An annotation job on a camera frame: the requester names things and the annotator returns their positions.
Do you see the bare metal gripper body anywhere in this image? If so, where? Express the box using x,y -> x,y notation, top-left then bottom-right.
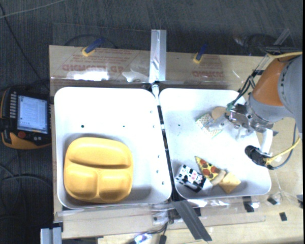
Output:
224,103 -> 279,137

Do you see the tan round biscuit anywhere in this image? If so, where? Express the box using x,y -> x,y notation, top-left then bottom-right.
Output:
210,106 -> 230,121

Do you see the white and green patterned packet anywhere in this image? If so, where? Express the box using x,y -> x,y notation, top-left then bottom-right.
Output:
195,112 -> 223,139

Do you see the white plastic tray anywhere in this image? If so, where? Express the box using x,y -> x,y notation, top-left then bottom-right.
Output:
53,86 -> 173,210
159,87 -> 272,201

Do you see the toy pizza slice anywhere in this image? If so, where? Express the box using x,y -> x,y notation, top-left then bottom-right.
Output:
194,156 -> 227,187

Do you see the yellow wedge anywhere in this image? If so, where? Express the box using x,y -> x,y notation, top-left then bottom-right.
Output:
218,171 -> 242,195

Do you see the black and white carton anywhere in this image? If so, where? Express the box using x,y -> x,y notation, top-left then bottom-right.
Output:
175,164 -> 207,194

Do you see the brown cardboard board, red print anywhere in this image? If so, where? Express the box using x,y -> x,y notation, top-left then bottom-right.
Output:
48,44 -> 303,240

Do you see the yellow divided plate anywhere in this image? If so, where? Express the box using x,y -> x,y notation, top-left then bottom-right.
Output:
63,137 -> 134,204

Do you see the black cylinder on white bracket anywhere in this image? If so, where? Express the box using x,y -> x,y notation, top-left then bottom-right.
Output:
245,129 -> 274,168

